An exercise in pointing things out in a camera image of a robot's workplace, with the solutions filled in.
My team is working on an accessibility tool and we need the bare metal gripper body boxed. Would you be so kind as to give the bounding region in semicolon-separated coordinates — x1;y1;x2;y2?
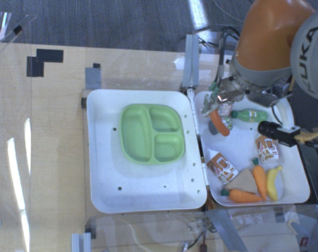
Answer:
210;75;246;104

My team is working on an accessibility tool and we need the green divided plate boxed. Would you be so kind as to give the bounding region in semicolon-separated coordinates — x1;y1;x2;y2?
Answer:
119;103;187;166

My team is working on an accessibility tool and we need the tan toy bread slice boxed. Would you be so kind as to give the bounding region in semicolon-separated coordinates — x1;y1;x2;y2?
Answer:
224;168;259;194

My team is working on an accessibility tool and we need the yellow banana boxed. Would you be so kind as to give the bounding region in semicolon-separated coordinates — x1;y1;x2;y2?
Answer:
265;165;283;202

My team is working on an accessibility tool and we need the black cylinder on white bracket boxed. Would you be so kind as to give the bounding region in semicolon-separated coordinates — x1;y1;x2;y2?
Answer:
258;98;302;148

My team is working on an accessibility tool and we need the green plastic bottle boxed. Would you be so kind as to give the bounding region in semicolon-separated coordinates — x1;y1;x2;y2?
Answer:
230;109;269;123

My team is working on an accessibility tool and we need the orange toy sausage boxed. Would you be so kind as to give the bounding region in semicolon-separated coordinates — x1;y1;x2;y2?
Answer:
209;109;231;137

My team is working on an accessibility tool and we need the white plastic tray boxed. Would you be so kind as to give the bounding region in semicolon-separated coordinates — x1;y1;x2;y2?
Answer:
86;88;208;215
193;90;311;207

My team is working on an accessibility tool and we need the thin black and white rod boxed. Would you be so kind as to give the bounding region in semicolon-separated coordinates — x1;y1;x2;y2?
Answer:
187;88;210;186

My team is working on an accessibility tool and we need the orange toy carrot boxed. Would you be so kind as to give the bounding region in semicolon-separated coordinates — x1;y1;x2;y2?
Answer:
220;188;263;204
251;157;268;202

